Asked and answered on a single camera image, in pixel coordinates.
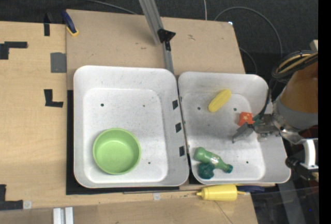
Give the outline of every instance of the metal pole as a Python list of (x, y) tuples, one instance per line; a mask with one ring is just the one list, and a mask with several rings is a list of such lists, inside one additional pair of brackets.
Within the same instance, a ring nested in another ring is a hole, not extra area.
[[(161, 17), (159, 11), (157, 9), (155, 0), (139, 0), (141, 8), (145, 14), (146, 20), (148, 22), (149, 28), (152, 31), (152, 35), (156, 45), (161, 44), (161, 41), (158, 36), (158, 31), (163, 29), (163, 24), (161, 21)], [(171, 50), (168, 46), (166, 46), (166, 42), (162, 42), (163, 56), (165, 60), (165, 67), (170, 72), (174, 73), (174, 68), (172, 64)]]

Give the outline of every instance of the wooden board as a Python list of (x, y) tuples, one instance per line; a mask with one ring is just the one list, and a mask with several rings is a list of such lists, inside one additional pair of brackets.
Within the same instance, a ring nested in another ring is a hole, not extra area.
[[(74, 223), (247, 223), (257, 224), (251, 196), (233, 202), (175, 198), (140, 203), (112, 203), (73, 208)], [(51, 209), (0, 211), (0, 223), (52, 223)]]
[[(67, 10), (79, 34), (67, 33), (68, 89), (84, 65), (164, 68), (145, 16)], [(232, 25), (227, 22), (162, 18), (175, 32), (171, 40), (174, 73), (208, 71), (245, 73)]]
[[(180, 27), (179, 20), (174, 24)], [(225, 27), (231, 35), (233, 29)], [(0, 60), (0, 183), (7, 185), (6, 200), (31, 201), (33, 208), (153, 201), (153, 193), (66, 195), (67, 75), (51, 73), (50, 65), (51, 53), (67, 51), (65, 26), (51, 24), (51, 34), (46, 37), (43, 24), (0, 22), (0, 32), (0, 43), (28, 42), (27, 49), (10, 49), (9, 60)], [(219, 33), (224, 34), (221, 25)], [(228, 45), (228, 52), (234, 53), (227, 54), (234, 67), (227, 64), (225, 71), (243, 73), (234, 35)], [(46, 107), (44, 89), (52, 89), (53, 100), (63, 101), (63, 107)], [(198, 201), (194, 191), (198, 188), (186, 186), (181, 191), (163, 192), (160, 197)]]

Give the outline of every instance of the green bowl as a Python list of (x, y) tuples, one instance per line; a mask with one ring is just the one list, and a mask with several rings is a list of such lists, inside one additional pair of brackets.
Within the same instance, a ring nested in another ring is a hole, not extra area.
[(111, 128), (98, 135), (93, 144), (93, 158), (104, 172), (125, 174), (139, 163), (141, 149), (136, 137), (121, 128)]

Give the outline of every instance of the black mount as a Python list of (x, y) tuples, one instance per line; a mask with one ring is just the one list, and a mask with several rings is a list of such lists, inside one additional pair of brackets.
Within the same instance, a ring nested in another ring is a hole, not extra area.
[(176, 33), (161, 28), (157, 31), (157, 34), (161, 43), (165, 43), (165, 49), (171, 51), (170, 40), (176, 35)]

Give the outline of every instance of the black marking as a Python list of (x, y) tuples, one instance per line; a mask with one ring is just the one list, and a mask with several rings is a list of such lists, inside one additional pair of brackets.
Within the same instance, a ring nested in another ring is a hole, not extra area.
[(181, 129), (182, 129), (182, 124), (181, 123), (176, 124), (176, 133), (181, 131)]
[(0, 44), (0, 59), (9, 58), (9, 48), (27, 48), (27, 42), (4, 42)]
[(179, 147), (179, 156), (182, 157), (185, 155), (185, 148), (184, 146)]
[(44, 89), (43, 90), (45, 93), (45, 106), (50, 106), (50, 107), (63, 107), (63, 102), (53, 102), (53, 90), (52, 89)]
[(2, 210), (21, 210), (23, 209), (23, 200), (6, 201), (6, 185), (0, 185), (0, 211)]
[(44, 36), (50, 36), (51, 35), (51, 30), (50, 30), (50, 24), (49, 23), (44, 23), (43, 24), (43, 35)]
[(172, 108), (175, 110), (178, 107), (178, 100), (172, 101)]

